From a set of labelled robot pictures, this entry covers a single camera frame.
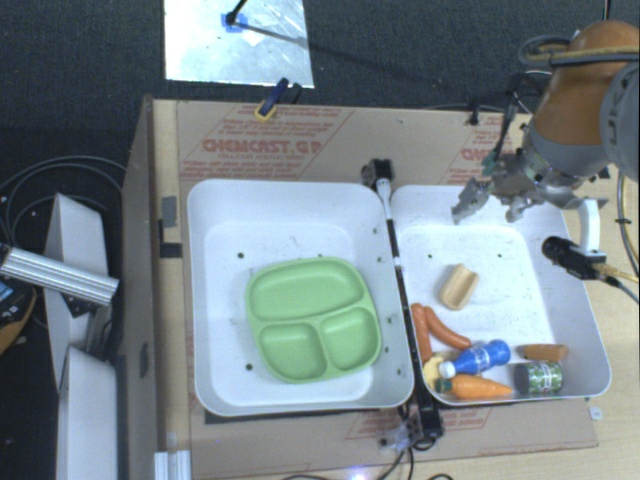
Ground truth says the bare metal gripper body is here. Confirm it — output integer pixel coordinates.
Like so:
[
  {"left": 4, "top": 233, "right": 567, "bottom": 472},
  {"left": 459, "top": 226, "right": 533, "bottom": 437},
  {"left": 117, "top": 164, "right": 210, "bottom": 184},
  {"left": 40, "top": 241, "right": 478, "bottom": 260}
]
[{"left": 488, "top": 151, "right": 584, "bottom": 211}]

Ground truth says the white plastic tray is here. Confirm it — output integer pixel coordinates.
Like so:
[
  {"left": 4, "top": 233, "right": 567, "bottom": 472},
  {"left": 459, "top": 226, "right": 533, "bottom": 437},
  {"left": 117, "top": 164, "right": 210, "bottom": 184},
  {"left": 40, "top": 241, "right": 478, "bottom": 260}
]
[
  {"left": 186, "top": 178, "right": 416, "bottom": 418},
  {"left": 389, "top": 183, "right": 613, "bottom": 409}
]

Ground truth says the tan bread bun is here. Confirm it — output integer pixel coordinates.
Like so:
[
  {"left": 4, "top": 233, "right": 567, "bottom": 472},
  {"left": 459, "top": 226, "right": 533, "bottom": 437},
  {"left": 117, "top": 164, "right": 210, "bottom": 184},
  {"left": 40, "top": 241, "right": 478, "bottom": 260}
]
[{"left": 439, "top": 263, "right": 481, "bottom": 312}]

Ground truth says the thin black and white rod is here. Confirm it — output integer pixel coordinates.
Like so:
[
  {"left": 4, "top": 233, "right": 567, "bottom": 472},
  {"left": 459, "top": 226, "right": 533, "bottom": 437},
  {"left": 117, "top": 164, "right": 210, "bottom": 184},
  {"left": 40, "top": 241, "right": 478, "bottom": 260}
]
[{"left": 376, "top": 177, "right": 443, "bottom": 437}]

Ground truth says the orange sausage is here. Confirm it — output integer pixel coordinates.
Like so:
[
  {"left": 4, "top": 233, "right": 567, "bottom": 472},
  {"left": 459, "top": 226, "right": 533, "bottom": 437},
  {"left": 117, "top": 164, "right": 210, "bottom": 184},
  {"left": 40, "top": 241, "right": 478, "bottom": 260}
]
[
  {"left": 523, "top": 343, "right": 570, "bottom": 363},
  {"left": 423, "top": 306, "right": 473, "bottom": 350},
  {"left": 410, "top": 302, "right": 435, "bottom": 365}
]

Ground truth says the blue bottle white cap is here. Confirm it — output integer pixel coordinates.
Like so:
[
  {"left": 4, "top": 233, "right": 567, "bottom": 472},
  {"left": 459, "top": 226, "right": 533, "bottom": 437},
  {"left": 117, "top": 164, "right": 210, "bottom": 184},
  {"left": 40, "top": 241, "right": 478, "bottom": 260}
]
[{"left": 438, "top": 338, "right": 513, "bottom": 379}]

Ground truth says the green can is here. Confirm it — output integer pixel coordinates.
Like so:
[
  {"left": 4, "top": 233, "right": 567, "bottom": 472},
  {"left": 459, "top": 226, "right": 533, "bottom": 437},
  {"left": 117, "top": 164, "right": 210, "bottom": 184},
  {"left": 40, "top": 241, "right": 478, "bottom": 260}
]
[{"left": 513, "top": 360, "right": 564, "bottom": 396}]

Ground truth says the yellow toy food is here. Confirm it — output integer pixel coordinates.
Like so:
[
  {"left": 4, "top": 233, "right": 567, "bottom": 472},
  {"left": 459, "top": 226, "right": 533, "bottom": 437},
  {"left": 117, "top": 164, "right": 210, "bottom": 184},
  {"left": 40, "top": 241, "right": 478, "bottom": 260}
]
[{"left": 421, "top": 351, "right": 454, "bottom": 385}]

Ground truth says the brown cardboard board red print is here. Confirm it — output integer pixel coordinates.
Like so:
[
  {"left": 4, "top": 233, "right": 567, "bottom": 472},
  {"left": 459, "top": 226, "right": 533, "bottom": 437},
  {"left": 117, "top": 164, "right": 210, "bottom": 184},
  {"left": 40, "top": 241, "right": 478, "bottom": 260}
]
[{"left": 174, "top": 99, "right": 600, "bottom": 480}]

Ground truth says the orange carrot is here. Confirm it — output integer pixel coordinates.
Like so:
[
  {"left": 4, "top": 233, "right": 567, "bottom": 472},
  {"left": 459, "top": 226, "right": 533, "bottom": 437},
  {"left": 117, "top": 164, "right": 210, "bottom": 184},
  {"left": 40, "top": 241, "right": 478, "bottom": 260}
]
[{"left": 433, "top": 373, "right": 515, "bottom": 402}]

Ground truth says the green divided plate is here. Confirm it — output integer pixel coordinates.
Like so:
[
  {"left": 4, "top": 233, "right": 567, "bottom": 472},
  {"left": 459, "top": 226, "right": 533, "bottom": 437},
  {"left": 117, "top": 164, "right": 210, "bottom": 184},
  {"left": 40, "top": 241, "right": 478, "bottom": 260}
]
[{"left": 244, "top": 256, "right": 384, "bottom": 385}]

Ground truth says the black cylinder on white bracket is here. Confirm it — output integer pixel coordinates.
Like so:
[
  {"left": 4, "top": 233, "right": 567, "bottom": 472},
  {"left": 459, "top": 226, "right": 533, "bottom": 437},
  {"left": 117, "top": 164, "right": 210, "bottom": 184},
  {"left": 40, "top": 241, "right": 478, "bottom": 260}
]
[{"left": 541, "top": 196, "right": 610, "bottom": 281}]

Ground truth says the black block with thin wires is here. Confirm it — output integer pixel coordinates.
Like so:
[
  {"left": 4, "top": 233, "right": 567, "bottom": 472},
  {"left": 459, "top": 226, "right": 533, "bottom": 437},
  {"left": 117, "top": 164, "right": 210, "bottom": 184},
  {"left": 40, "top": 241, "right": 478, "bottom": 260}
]
[
  {"left": 378, "top": 407, "right": 447, "bottom": 453},
  {"left": 361, "top": 158, "right": 397, "bottom": 188}
]

